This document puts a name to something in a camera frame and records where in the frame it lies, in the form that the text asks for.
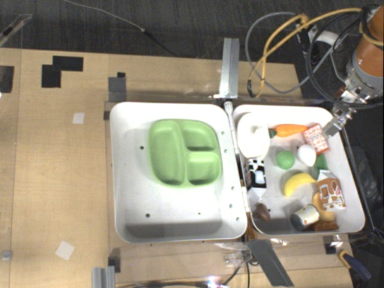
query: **cow print carton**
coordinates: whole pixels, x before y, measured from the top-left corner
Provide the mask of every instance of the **cow print carton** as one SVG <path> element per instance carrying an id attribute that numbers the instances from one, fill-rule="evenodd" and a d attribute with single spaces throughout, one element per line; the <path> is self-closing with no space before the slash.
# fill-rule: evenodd
<path id="1" fill-rule="evenodd" d="M 340 181 L 330 171 L 320 170 L 317 186 L 320 192 L 320 201 L 326 211 L 335 211 L 346 207 Z"/>

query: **toy carrot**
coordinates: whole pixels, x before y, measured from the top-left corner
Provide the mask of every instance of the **toy carrot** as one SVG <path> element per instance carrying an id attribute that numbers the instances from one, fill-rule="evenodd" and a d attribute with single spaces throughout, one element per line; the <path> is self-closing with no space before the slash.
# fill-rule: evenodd
<path id="1" fill-rule="evenodd" d="M 278 125 L 275 129 L 269 129 L 269 137 L 273 138 L 274 136 L 278 137 L 289 137 L 293 134 L 303 132 L 307 130 L 307 126 L 303 125 L 293 125 L 293 124 L 283 124 Z"/>

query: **green divided plate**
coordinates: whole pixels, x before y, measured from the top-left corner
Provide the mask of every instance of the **green divided plate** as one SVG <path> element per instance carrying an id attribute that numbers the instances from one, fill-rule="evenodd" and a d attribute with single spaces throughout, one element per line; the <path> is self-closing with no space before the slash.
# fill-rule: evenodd
<path id="1" fill-rule="evenodd" d="M 163 119 L 148 136 L 149 165 L 164 185 L 208 185 L 222 173 L 220 148 L 208 124 L 188 119 Z"/>

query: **wooden tabletop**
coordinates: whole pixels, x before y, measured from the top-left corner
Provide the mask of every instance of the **wooden tabletop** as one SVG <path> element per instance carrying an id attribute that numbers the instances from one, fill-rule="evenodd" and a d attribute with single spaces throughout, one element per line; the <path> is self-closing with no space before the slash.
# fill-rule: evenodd
<path id="1" fill-rule="evenodd" d="M 62 71 L 61 88 L 42 88 L 42 65 L 51 65 L 53 55 L 83 57 L 83 71 Z M 103 120 L 108 77 L 126 73 L 128 92 L 213 95 L 221 61 L 0 49 L 0 65 L 14 67 L 13 90 L 0 98 L 0 250 L 13 252 L 10 261 L 0 260 L 0 287 L 90 287 L 92 268 L 106 267 L 113 250 Z M 241 62 L 240 94 L 246 94 L 248 72 Z M 267 77 L 277 88 L 297 84 L 292 65 L 268 64 Z M 265 89 L 265 95 L 273 93 Z M 300 97 L 300 91 L 290 96 Z M 84 113 L 83 124 L 73 123 L 75 113 Z M 68 260 L 56 255 L 62 241 L 74 247 Z M 348 270 L 336 255 L 325 254 L 321 238 L 288 241 L 276 252 L 296 287 L 352 286 Z M 194 280 L 207 268 L 212 275 L 232 273 L 215 244 L 202 253 L 196 246 L 123 243 L 132 268 L 128 264 L 116 280 L 120 286 Z M 341 246 L 350 251 L 347 242 Z M 251 272 L 255 287 L 270 286 L 259 266 Z M 244 273 L 231 287 L 244 287 Z"/>

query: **tin can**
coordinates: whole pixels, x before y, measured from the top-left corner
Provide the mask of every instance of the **tin can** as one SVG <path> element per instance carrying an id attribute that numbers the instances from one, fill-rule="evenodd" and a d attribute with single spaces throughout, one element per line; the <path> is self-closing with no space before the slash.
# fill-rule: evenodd
<path id="1" fill-rule="evenodd" d="M 320 214 L 312 204 L 308 204 L 290 216 L 290 222 L 297 230 L 304 230 L 319 220 Z"/>

